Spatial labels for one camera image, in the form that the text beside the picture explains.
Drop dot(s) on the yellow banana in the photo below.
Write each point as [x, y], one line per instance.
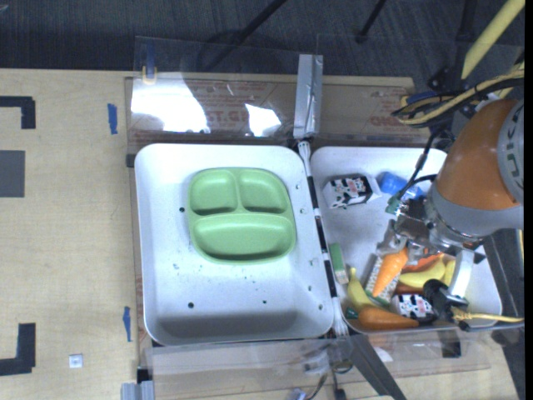
[358, 292]
[422, 276]

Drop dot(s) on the small white square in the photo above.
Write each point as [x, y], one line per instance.
[76, 361]

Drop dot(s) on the orange and white packet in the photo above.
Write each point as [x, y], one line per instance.
[375, 275]

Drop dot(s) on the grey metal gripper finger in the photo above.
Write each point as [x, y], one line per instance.
[389, 240]
[416, 250]

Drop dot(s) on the cow print carton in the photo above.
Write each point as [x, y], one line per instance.
[412, 306]
[347, 191]

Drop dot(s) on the orange toy food piece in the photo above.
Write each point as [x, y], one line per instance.
[426, 261]

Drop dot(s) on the orange carrot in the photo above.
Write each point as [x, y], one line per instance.
[389, 273]
[385, 318]

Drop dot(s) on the green divided plate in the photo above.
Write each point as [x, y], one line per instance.
[241, 219]

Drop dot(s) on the blue bottle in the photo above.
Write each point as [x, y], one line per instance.
[391, 182]

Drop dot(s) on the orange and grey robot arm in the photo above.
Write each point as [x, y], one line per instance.
[470, 173]

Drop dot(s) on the green and tan block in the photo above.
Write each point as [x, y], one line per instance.
[338, 261]

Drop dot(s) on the white plastic tray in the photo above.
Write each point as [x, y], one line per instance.
[233, 290]
[358, 231]

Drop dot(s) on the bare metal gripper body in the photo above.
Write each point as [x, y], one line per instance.
[416, 219]

